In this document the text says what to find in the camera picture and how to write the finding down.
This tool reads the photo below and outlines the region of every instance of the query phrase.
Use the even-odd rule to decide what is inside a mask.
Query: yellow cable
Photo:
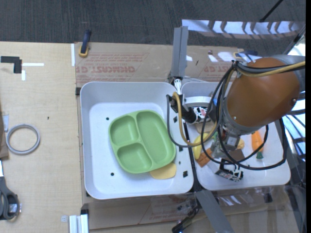
[[[302,67],[302,66],[305,66],[305,65],[306,65],[306,61],[302,61],[302,62],[293,64],[293,65],[289,65],[289,66],[286,66],[286,67],[281,67],[279,69],[275,69],[275,70],[264,72],[264,73],[248,73],[248,72],[244,72],[244,71],[240,70],[240,68],[239,68],[239,72],[241,74],[243,74],[245,76],[249,76],[249,77],[264,77],[264,76],[268,76],[268,75],[272,75],[272,74],[276,74],[276,73],[281,73],[281,72],[284,72],[284,71],[289,71],[289,70],[295,69],[297,67]]]
[[[179,99],[179,95],[174,92],[173,93],[173,98],[175,98],[176,102],[177,102],[177,107],[178,107],[178,123],[179,123],[179,131],[181,134],[181,137],[183,138],[184,142],[187,143],[187,145],[191,146],[191,147],[196,147],[201,145],[201,141],[199,143],[191,143],[189,142],[185,135],[184,135],[184,131],[183,131],[183,126],[182,126],[182,121],[181,121],[181,103],[180,103],[180,99]],[[213,128],[211,129],[210,132],[213,132],[214,129],[216,128],[217,123],[214,124]],[[209,137],[209,134],[203,139],[203,142],[206,142],[207,138]]]

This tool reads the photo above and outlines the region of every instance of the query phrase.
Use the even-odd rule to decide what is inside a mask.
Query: green divided plate
[[[151,110],[114,119],[109,125],[109,139],[119,164],[129,173],[161,168],[176,156],[164,119]]]

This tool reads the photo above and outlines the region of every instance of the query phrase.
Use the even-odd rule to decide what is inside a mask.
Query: scissors
[[[17,195],[9,190],[5,184],[2,169],[2,161],[0,160],[0,218],[10,220],[18,215],[19,201]]]

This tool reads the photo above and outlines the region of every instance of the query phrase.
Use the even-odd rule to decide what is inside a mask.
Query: yellow plate
[[[174,162],[169,163],[168,165],[150,171],[150,174],[153,178],[157,180],[169,179],[175,176],[177,167]]]

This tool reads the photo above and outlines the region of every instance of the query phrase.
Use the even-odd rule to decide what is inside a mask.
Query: metal ring
[[[25,151],[16,150],[10,145],[10,137],[11,137],[12,133],[15,132],[16,130],[22,129],[22,128],[31,129],[37,136],[37,142],[30,149],[25,150]],[[14,127],[10,128],[10,130],[8,131],[8,134],[6,135],[6,144],[8,145],[9,150],[14,154],[24,155],[24,154],[31,153],[38,147],[39,143],[40,143],[39,131],[36,127],[34,127],[33,125],[30,125],[30,124],[15,125]]]

